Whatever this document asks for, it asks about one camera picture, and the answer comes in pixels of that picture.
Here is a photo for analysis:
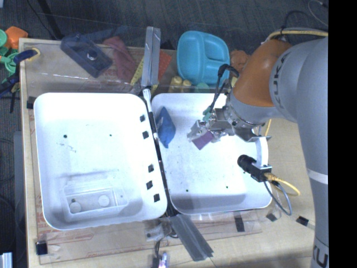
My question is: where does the white plastic tray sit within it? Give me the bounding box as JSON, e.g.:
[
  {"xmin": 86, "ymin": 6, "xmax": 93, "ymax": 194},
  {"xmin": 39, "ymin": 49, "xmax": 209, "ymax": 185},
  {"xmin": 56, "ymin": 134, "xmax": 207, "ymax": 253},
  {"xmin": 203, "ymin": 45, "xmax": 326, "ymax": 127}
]
[
  {"xmin": 150, "ymin": 93, "xmax": 273, "ymax": 216},
  {"xmin": 33, "ymin": 92, "xmax": 168, "ymax": 231}
]

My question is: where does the grey block with wires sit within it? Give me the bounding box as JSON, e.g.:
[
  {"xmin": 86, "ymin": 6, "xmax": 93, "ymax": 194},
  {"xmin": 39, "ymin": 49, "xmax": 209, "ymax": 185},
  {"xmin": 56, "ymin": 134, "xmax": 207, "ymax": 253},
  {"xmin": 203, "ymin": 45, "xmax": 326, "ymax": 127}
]
[{"xmin": 144, "ymin": 222, "xmax": 165, "ymax": 242}]

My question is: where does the black cylinder on white bracket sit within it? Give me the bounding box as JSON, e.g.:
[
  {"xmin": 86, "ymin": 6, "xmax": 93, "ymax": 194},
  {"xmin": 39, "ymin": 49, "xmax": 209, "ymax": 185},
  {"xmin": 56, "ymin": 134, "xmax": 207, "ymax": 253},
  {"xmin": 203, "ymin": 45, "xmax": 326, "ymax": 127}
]
[{"xmin": 237, "ymin": 134, "xmax": 273, "ymax": 183}]

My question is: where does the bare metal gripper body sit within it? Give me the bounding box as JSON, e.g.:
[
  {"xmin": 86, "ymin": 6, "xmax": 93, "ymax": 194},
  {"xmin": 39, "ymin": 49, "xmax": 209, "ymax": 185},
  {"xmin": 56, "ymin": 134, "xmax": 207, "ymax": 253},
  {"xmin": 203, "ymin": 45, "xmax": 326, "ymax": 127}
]
[{"xmin": 206, "ymin": 107, "xmax": 257, "ymax": 137}]

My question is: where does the blue bean bag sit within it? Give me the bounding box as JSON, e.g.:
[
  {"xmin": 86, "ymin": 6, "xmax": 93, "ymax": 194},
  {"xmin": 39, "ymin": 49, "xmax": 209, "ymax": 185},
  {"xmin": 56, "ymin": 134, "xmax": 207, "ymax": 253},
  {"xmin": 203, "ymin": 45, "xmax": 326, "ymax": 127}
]
[{"xmin": 155, "ymin": 106, "xmax": 177, "ymax": 149}]

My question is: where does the orange fuzzy toy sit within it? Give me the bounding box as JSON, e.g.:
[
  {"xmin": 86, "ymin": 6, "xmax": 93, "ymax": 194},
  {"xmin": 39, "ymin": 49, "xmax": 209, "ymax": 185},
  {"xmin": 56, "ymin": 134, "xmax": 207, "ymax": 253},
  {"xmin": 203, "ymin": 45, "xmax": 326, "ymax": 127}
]
[{"xmin": 229, "ymin": 49, "xmax": 251, "ymax": 73}]

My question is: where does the orange studded plate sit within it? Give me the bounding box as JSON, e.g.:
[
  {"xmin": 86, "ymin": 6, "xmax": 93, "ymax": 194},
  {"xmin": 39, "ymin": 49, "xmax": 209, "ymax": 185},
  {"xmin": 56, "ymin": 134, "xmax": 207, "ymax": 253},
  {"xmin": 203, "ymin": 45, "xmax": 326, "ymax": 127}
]
[{"xmin": 157, "ymin": 50, "xmax": 173, "ymax": 83}]

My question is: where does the purple cube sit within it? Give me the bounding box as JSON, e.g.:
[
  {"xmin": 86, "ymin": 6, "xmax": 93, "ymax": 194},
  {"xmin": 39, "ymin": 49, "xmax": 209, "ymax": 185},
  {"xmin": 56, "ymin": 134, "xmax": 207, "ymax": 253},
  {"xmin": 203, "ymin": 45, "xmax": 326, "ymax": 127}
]
[{"xmin": 192, "ymin": 130, "xmax": 214, "ymax": 151}]

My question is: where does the maroon cloth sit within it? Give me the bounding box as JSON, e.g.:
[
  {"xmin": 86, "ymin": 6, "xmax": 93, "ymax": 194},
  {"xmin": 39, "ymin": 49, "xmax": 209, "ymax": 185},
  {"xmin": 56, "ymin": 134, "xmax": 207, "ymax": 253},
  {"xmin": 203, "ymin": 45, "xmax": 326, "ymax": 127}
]
[{"xmin": 102, "ymin": 36, "xmax": 137, "ymax": 81}]

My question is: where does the blue divided plate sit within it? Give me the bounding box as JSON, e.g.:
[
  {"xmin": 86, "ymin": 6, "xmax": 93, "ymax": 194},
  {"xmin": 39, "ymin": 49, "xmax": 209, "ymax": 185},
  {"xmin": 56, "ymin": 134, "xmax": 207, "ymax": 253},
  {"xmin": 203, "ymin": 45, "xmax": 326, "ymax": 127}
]
[{"xmin": 176, "ymin": 30, "xmax": 231, "ymax": 87}]

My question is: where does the yellow studded strip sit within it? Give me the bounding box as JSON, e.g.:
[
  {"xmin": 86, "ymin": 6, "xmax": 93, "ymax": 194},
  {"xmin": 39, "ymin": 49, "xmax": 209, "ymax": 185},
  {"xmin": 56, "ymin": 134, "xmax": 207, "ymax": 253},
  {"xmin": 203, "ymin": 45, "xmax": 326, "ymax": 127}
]
[{"xmin": 130, "ymin": 56, "xmax": 146, "ymax": 85}]

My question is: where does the dark blue box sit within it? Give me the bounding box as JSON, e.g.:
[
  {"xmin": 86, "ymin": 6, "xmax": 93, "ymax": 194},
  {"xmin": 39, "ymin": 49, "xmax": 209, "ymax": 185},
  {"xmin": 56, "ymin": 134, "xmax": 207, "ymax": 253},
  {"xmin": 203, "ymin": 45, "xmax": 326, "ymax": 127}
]
[{"xmin": 60, "ymin": 33, "xmax": 114, "ymax": 79}]

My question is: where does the brown cardboard board red print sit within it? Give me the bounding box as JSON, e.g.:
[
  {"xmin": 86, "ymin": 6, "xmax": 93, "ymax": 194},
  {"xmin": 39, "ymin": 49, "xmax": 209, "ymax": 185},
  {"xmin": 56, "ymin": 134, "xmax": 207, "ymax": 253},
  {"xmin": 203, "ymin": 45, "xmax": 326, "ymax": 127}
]
[{"xmin": 27, "ymin": 44, "xmax": 263, "ymax": 265}]

